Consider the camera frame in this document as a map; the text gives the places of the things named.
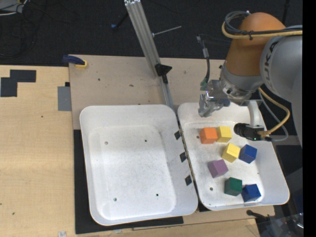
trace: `black bracket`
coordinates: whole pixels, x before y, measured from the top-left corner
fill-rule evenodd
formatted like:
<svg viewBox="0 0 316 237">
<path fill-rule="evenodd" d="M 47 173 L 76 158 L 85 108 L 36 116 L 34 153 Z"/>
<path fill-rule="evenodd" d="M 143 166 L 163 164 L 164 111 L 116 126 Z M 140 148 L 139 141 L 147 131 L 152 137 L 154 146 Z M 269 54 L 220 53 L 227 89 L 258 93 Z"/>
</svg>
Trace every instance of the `black bracket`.
<svg viewBox="0 0 316 237">
<path fill-rule="evenodd" d="M 157 75 L 159 77 L 162 77 L 163 82 L 168 83 L 167 73 L 172 69 L 172 67 L 158 63 L 155 65 L 155 69 L 156 69 Z"/>
</svg>

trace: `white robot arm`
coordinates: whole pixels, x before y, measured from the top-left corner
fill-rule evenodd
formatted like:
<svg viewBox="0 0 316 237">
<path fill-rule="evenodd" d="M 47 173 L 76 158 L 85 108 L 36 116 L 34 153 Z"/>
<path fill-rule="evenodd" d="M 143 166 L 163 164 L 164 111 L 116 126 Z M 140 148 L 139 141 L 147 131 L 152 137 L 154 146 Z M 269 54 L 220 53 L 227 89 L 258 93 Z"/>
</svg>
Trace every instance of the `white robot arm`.
<svg viewBox="0 0 316 237">
<path fill-rule="evenodd" d="M 230 21 L 244 17 L 238 29 Z M 302 26 L 286 28 L 275 17 L 258 12 L 232 12 L 222 27 L 233 38 L 219 80 L 205 85 L 200 95 L 199 115 L 207 117 L 230 102 L 244 105 L 260 86 L 291 103 L 293 121 L 302 140 Z M 267 133 L 239 124 L 235 132 L 248 139 L 263 139 Z"/>
</svg>

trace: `orange cube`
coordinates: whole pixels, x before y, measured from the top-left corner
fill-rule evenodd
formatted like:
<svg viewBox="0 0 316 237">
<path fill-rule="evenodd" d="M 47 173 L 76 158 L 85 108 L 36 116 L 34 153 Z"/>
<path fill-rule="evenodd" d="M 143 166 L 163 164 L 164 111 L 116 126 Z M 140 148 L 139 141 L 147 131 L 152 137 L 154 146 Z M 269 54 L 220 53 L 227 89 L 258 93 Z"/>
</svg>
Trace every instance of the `orange cube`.
<svg viewBox="0 0 316 237">
<path fill-rule="evenodd" d="M 215 127 L 205 127 L 199 133 L 202 144 L 213 144 L 217 139 Z"/>
</svg>

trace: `white tray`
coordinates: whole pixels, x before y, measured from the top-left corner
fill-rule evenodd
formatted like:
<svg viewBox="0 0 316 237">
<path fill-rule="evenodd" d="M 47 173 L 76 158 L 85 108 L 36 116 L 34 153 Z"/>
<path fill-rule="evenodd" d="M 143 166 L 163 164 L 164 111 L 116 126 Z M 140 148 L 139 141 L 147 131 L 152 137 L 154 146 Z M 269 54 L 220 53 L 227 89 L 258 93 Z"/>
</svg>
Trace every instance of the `white tray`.
<svg viewBox="0 0 316 237">
<path fill-rule="evenodd" d="M 185 103 L 178 109 L 178 117 L 183 130 L 189 159 L 196 180 L 201 203 L 210 210 L 224 210 L 245 206 L 284 204 L 289 199 L 289 190 L 271 142 L 250 141 L 234 133 L 236 123 L 250 123 L 247 107 L 231 103 L 229 107 L 213 112 L 207 118 L 198 115 L 198 103 Z M 260 115 L 261 125 L 265 124 Z M 202 144 L 199 132 L 204 127 L 229 126 L 232 130 L 230 143 L 242 148 L 249 144 L 257 148 L 255 161 L 248 164 L 240 159 L 225 161 L 228 172 L 213 178 L 207 163 L 219 160 L 227 143 L 215 142 Z M 224 193 L 225 180 L 235 177 L 242 184 L 257 184 L 261 197 L 256 201 L 244 202 L 241 195 L 232 196 Z"/>
<path fill-rule="evenodd" d="M 193 213 L 198 198 L 166 105 L 89 106 L 80 114 L 88 196 L 100 225 Z"/>
</svg>

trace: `cube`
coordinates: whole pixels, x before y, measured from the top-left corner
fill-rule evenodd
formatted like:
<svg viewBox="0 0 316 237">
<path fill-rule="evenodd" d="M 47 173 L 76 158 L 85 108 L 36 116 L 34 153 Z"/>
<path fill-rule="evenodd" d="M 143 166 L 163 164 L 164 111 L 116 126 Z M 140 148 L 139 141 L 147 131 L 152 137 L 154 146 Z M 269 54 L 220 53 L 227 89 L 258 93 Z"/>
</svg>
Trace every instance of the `cube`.
<svg viewBox="0 0 316 237">
<path fill-rule="evenodd" d="M 236 145 L 232 143 L 228 143 L 226 147 L 224 148 L 224 151 L 222 153 L 222 158 L 229 162 L 234 162 L 239 157 L 239 153 L 240 153 L 240 147 L 237 147 Z"/>
<path fill-rule="evenodd" d="M 216 132 L 218 137 L 217 142 L 227 143 L 233 137 L 231 128 L 229 126 L 219 126 L 216 128 Z"/>
<path fill-rule="evenodd" d="M 238 196 L 242 192 L 242 180 L 230 177 L 225 181 L 224 193 L 232 196 Z"/>
<path fill-rule="evenodd" d="M 223 159 L 210 162 L 208 164 L 208 169 L 213 178 L 222 176 L 228 172 L 228 168 Z"/>
<path fill-rule="evenodd" d="M 213 144 L 217 139 L 215 127 L 205 127 L 199 133 L 202 144 Z"/>
<path fill-rule="evenodd" d="M 239 159 L 246 163 L 252 163 L 256 159 L 256 155 L 257 149 L 246 144 L 240 150 Z"/>
<path fill-rule="evenodd" d="M 241 196 L 244 202 L 249 202 L 258 199 L 261 194 L 256 184 L 250 184 L 242 188 Z"/>
</svg>

